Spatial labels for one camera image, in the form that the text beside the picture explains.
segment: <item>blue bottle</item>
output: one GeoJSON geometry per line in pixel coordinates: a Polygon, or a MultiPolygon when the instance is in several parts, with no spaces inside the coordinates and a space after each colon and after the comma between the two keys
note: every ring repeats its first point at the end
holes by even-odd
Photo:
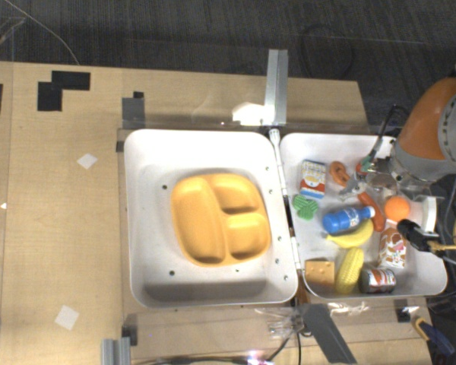
{"type": "Polygon", "coordinates": [[[322,218],[322,225],[329,234],[357,227],[364,219],[375,216],[375,209],[371,206],[362,208],[345,208],[344,210],[326,214],[322,218]]]}

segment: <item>toy orange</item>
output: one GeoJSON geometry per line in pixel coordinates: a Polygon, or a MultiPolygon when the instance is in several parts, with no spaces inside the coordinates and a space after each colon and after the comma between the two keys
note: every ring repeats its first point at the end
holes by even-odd
{"type": "Polygon", "coordinates": [[[392,196],[386,201],[384,212],[391,221],[401,221],[409,216],[410,204],[402,196],[392,196]]]}

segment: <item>red toy can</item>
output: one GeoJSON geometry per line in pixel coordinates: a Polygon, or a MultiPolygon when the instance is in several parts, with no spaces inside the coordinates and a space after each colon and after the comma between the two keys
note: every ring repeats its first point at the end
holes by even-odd
{"type": "Polygon", "coordinates": [[[390,269],[363,269],[359,276],[359,290],[364,294],[389,294],[397,280],[390,269]]]}

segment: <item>toy banana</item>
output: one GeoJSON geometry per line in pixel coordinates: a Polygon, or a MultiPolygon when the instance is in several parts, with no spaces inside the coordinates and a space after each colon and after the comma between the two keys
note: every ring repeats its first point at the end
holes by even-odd
{"type": "Polygon", "coordinates": [[[373,222],[370,219],[364,220],[356,230],[341,235],[328,235],[327,240],[333,241],[339,247],[349,249],[364,244],[373,234],[373,222]]]}

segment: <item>yellow divided tray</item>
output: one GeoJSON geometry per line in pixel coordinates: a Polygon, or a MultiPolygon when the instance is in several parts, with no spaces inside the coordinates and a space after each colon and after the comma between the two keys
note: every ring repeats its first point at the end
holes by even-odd
{"type": "Polygon", "coordinates": [[[232,173],[193,176],[176,184],[171,211],[185,257],[200,266],[224,266],[255,259],[271,244],[260,193],[232,173]]]}

